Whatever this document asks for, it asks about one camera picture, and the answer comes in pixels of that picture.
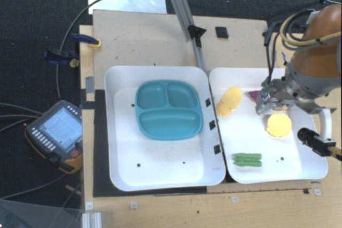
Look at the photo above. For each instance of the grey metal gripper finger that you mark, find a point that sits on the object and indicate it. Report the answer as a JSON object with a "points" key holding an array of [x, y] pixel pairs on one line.
{"points": [[275, 102], [261, 106]]}

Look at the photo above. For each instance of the black block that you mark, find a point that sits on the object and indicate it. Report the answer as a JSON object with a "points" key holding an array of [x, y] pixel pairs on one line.
{"points": [[222, 32]]}

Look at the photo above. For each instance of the yellow lumpy toy food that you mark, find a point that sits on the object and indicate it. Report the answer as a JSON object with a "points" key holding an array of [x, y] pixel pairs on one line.
{"points": [[231, 98]]}

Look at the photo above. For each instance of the teal divided plate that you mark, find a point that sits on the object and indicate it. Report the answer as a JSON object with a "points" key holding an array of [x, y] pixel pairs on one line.
{"points": [[168, 121]]}

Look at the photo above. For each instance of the purple toy food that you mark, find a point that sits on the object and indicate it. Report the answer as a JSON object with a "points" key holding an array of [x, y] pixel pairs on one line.
{"points": [[254, 94]]}

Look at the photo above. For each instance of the yellow round scalloped biscuit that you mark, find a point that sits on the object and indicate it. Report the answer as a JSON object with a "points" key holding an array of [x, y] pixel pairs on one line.
{"points": [[279, 125]]}

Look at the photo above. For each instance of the brown cardboard board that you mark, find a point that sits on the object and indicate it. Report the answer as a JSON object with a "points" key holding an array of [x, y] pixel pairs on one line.
{"points": [[149, 42]]}

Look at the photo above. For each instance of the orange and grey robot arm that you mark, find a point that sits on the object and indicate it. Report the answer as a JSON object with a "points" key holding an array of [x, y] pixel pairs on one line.
{"points": [[318, 61]]}

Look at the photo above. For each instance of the green toy asparagus bundle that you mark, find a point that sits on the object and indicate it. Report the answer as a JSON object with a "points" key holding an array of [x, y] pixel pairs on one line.
{"points": [[247, 159]]}

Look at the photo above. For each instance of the white plastic tray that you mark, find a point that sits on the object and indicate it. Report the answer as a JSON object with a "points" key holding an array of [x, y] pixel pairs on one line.
{"points": [[270, 163], [160, 163]]}

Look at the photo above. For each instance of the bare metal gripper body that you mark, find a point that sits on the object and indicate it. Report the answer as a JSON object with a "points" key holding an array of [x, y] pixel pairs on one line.
{"points": [[290, 93]]}

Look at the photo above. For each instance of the black cylinder on white bracket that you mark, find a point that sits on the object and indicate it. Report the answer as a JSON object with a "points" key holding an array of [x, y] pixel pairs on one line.
{"points": [[314, 140]]}

